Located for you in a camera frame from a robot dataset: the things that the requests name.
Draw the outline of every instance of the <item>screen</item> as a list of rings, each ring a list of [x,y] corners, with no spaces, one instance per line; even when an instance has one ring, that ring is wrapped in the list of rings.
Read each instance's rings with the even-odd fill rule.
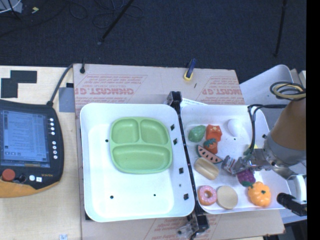
[[[0,110],[0,130],[2,166],[50,168],[46,115]]]

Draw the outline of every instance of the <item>green plate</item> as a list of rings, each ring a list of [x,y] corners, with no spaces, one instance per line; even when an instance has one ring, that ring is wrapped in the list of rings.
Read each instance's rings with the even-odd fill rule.
[[[172,163],[167,128],[150,117],[122,117],[110,129],[110,153],[114,165],[129,174],[153,174]]]

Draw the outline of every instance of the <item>white tray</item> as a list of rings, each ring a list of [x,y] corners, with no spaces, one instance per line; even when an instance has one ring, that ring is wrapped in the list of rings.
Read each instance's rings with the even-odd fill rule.
[[[150,117],[165,125],[173,156],[168,169],[159,173],[131,174],[116,168],[106,140],[110,138],[112,123],[123,117]],[[111,222],[183,217],[193,211],[195,198],[179,118],[172,107],[165,104],[90,103],[80,112],[80,125],[84,207],[92,220]]]
[[[219,168],[219,174],[216,179],[209,180],[194,169],[194,163],[199,158],[196,147],[203,146],[205,137],[200,142],[191,142],[188,135],[193,127],[198,125],[207,126],[218,125],[222,131],[221,140],[218,142],[218,153],[216,154],[222,160],[229,155],[234,159],[243,156],[243,152],[248,148],[252,140],[252,126],[250,116],[246,105],[186,105],[181,109],[181,119],[184,128],[184,135],[187,144],[188,154],[192,167],[195,187],[209,185],[217,189],[220,186],[228,185],[232,187],[238,195],[238,204],[233,209],[224,209],[217,203],[209,206],[200,205],[203,210],[209,214],[223,214],[255,210],[284,209],[277,202],[277,195],[281,192],[290,193],[287,181],[276,174],[273,170],[261,170],[254,173],[256,181],[261,181],[270,187],[272,194],[271,204],[267,207],[256,206],[251,203],[247,188],[242,186],[236,176],[232,176],[229,172],[221,168],[222,163],[216,164]],[[228,130],[227,123],[230,119],[239,119],[243,124],[243,134],[233,137]],[[255,144],[258,148],[264,145],[263,134],[268,134],[269,128],[266,118],[261,110],[256,113],[255,120]]]

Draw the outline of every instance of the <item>dark carpet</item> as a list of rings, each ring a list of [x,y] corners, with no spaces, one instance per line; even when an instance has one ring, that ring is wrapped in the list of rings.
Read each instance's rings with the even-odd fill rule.
[[[239,83],[276,65],[306,70],[307,0],[284,10],[283,0],[134,0],[99,44],[129,1],[21,0],[15,13],[0,3],[0,65],[174,68],[196,58],[196,68],[235,70]]]

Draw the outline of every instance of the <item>red emergency stop button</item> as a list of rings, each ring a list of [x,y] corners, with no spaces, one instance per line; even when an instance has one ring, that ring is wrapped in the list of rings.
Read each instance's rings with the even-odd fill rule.
[[[5,169],[2,172],[2,180],[5,182],[12,182],[16,177],[16,173],[12,169]]]

